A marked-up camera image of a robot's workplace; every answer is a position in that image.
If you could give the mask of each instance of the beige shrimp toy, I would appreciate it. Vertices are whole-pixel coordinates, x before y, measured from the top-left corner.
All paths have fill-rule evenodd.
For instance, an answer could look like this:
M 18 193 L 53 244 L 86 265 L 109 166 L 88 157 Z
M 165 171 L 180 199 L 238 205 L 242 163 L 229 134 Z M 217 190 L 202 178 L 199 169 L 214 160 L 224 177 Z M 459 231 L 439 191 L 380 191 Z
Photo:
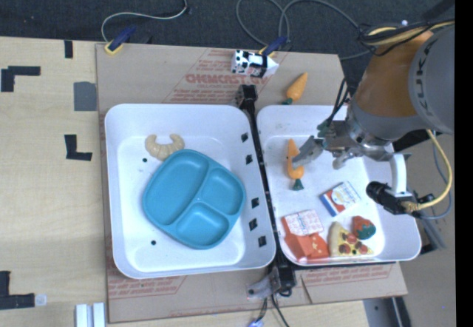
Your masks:
M 146 151 L 154 158 L 164 161 L 171 153 L 184 148 L 184 140 L 178 134 L 170 134 L 172 143 L 159 144 L 156 142 L 156 135 L 150 135 L 146 138 Z

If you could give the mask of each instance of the white cable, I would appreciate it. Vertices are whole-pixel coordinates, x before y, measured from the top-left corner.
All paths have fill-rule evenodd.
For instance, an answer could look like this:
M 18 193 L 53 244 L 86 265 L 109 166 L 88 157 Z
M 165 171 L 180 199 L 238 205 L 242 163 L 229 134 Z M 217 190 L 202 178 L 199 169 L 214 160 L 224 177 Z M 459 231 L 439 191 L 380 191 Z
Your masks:
M 173 16 L 151 16 L 149 14 L 135 13 L 132 11 L 123 11 L 120 13 L 112 14 L 103 20 L 102 27 L 101 27 L 102 38 L 106 43 L 109 42 L 109 40 L 106 38 L 106 35 L 105 35 L 105 25 L 112 18 L 115 18 L 117 16 L 137 16 L 137 17 L 143 17 L 143 18 L 157 19 L 160 21 L 168 21 L 170 19 L 175 19 L 186 12 L 188 8 L 187 0 L 183 0 L 183 1 L 184 1 L 184 8 L 177 14 L 174 14 Z

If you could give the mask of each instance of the white tray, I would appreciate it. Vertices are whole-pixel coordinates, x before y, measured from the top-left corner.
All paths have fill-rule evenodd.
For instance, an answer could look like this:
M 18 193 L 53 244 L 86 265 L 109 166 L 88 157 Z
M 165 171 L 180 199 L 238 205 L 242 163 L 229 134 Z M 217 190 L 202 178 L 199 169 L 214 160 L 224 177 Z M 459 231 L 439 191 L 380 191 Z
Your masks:
M 415 219 L 409 215 L 392 215 L 366 194 L 370 181 L 391 183 L 388 163 L 378 163 L 369 158 L 353 158 L 339 170 L 332 168 L 333 156 L 323 152 L 315 161 L 304 166 L 303 190 L 291 189 L 293 180 L 287 176 L 287 141 L 293 138 L 301 146 L 310 135 L 317 135 L 317 126 L 327 118 L 333 107 L 278 105 L 264 107 L 257 115 L 260 140 L 265 159 L 271 201 L 279 232 L 279 240 L 285 256 L 300 266 L 321 266 L 366 262 L 389 262 L 411 260 L 421 250 L 421 237 Z M 341 109 L 336 119 L 344 119 L 346 108 Z M 349 181 L 361 196 L 361 202 L 353 208 L 332 217 L 323 203 L 320 194 L 338 183 Z M 374 255 L 354 257 L 330 257 L 315 263 L 298 261 L 285 243 L 285 231 L 281 218 L 285 215 L 307 209 L 315 209 L 324 231 L 320 234 L 327 241 L 327 233 L 333 221 L 338 221 L 350 230 L 351 219 L 361 215 L 371 220 L 377 232 L 365 240 L 373 249 Z
M 226 105 L 121 104 L 107 112 L 105 131 L 113 257 L 127 277 L 255 269 L 272 261 L 276 243 L 251 128 L 241 110 Z M 172 133 L 184 139 L 186 148 L 222 164 L 245 185 L 242 214 L 214 248 L 178 243 L 144 215 L 141 197 L 161 164 L 146 151 L 145 139 L 155 134 L 159 143 L 167 144 Z

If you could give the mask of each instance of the gray floor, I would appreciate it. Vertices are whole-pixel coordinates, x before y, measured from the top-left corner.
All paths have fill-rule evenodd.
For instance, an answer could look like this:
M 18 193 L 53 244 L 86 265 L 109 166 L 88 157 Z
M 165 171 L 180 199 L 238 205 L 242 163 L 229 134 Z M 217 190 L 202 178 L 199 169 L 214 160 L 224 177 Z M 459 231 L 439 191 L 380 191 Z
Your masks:
M 438 138 L 454 170 L 455 140 L 453 136 Z M 407 152 L 412 156 L 407 161 L 409 185 L 420 195 L 443 191 L 444 182 L 439 176 L 432 153 L 432 143 L 423 142 Z M 440 156 L 440 167 L 443 167 Z M 408 295 L 399 301 L 394 299 L 368 300 L 365 309 L 373 327 L 451 327 L 457 325 L 455 282 L 455 201 L 452 211 L 445 217 L 433 221 L 432 225 L 440 239 L 425 233 L 420 225 L 425 246 L 434 248 L 412 261 L 401 263 Z M 448 198 L 435 207 L 436 215 L 446 209 Z

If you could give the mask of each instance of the cardboard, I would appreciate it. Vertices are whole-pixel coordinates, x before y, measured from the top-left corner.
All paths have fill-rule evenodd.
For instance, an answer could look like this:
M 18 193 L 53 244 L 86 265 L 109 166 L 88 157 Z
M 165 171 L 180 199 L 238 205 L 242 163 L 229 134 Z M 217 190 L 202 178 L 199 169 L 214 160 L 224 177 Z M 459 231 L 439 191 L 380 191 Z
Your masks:
M 331 105 L 343 78 L 336 55 L 277 52 L 277 74 L 254 78 L 231 73 L 234 50 L 126 44 L 115 56 L 96 44 L 98 111 L 101 129 L 103 208 L 109 322 L 130 322 L 228 311 L 257 310 L 260 300 L 247 298 L 247 286 L 267 269 L 133 280 L 122 275 L 112 258 L 108 179 L 103 119 L 123 103 L 231 104 L 240 84 L 255 84 L 256 111 L 285 100 L 285 90 L 303 72 L 307 87 L 300 104 Z M 398 263 L 298 270 L 298 284 L 280 306 L 302 306 L 406 294 Z

